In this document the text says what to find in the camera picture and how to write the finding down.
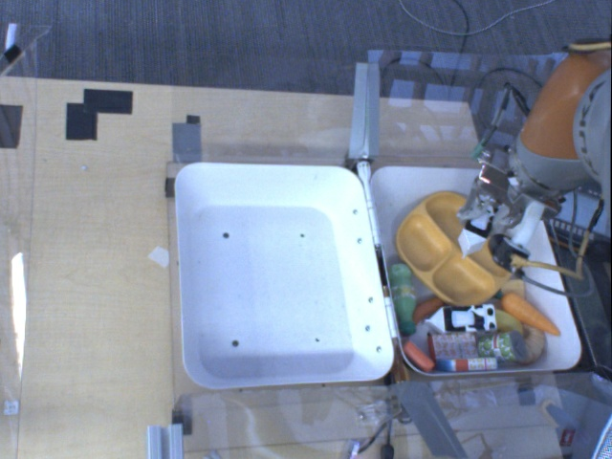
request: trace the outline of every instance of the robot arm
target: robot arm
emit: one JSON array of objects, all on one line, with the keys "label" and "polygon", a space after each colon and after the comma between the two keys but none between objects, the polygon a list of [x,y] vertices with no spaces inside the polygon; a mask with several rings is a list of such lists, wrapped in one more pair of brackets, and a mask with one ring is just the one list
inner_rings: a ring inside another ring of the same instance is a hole
[{"label": "robot arm", "polygon": [[554,217],[559,200],[593,178],[610,208],[610,47],[572,52],[542,89],[515,144],[484,150],[481,170],[457,216],[464,255],[489,242],[495,261],[510,269],[537,224]]}]

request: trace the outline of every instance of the green bottle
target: green bottle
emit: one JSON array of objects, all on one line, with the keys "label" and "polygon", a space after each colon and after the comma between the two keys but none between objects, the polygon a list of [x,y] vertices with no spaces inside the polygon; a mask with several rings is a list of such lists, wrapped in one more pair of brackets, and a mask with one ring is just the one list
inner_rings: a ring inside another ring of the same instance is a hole
[{"label": "green bottle", "polygon": [[416,331],[412,314],[417,305],[417,299],[412,290],[412,272],[406,264],[392,265],[389,272],[389,283],[400,333],[410,336]]}]

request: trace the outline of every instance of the orange carrot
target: orange carrot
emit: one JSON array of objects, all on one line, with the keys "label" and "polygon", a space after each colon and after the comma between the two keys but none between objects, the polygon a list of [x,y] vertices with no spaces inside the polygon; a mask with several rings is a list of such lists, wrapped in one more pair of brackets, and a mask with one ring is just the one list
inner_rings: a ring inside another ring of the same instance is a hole
[{"label": "orange carrot", "polygon": [[444,306],[444,301],[434,296],[430,299],[426,299],[423,302],[417,304],[417,307],[414,308],[414,313],[412,314],[412,321],[416,325],[420,321],[423,321],[426,317],[430,317],[436,311]]},{"label": "orange carrot", "polygon": [[414,365],[424,372],[431,372],[436,366],[433,360],[410,340],[404,344],[404,353]]},{"label": "orange carrot", "polygon": [[505,293],[501,298],[502,309],[522,323],[531,325],[551,335],[560,335],[555,324],[517,293]]}]

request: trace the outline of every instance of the yellow divided plate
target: yellow divided plate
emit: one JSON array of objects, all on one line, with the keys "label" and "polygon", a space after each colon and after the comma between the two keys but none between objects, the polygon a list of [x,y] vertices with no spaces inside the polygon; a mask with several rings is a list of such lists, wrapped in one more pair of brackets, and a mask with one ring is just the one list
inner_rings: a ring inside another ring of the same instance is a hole
[{"label": "yellow divided plate", "polygon": [[466,198],[454,192],[430,195],[402,221],[395,239],[400,258],[414,274],[456,306],[483,303],[511,276],[492,260],[488,245],[463,257],[457,211],[465,203]]}]

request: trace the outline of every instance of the wooden table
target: wooden table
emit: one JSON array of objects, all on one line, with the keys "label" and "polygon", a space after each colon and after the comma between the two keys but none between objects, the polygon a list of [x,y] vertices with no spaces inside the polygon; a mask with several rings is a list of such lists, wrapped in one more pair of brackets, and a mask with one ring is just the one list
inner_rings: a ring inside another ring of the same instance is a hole
[{"label": "wooden table", "polygon": [[[32,181],[22,183],[33,187],[32,196],[24,194],[25,210],[28,200],[33,202],[32,236],[26,236],[29,299],[19,458],[144,457],[147,426],[167,426],[174,405],[169,269],[149,258],[156,248],[168,249],[164,180],[172,160],[172,123],[185,122],[187,115],[201,118],[205,157],[341,163],[353,101],[117,83],[26,83],[24,88],[15,81],[0,95],[0,103],[18,103],[26,100],[20,90],[35,91],[35,102],[24,110],[21,149],[2,152],[6,164],[21,152],[35,153],[33,170],[25,173]],[[85,88],[132,91],[132,114],[100,114],[97,141],[67,141],[66,104],[83,102]],[[469,120],[447,131],[435,124],[422,127],[419,117],[431,124],[436,115],[416,102],[382,102],[381,130],[391,150],[407,148],[416,155],[414,163],[433,158],[456,164],[474,146]],[[34,125],[35,144],[28,140]],[[2,420],[0,433],[13,433],[0,452],[11,450],[16,434],[16,418]],[[503,440],[508,433],[492,431],[491,437]],[[541,425],[515,435],[525,444],[543,444],[545,454],[551,449],[542,437],[550,433]],[[411,454],[427,457],[418,435],[410,444]],[[330,443],[317,454],[338,458],[341,447]],[[407,442],[398,446],[399,456],[407,448]],[[277,446],[222,457],[312,454],[306,446]]]}]

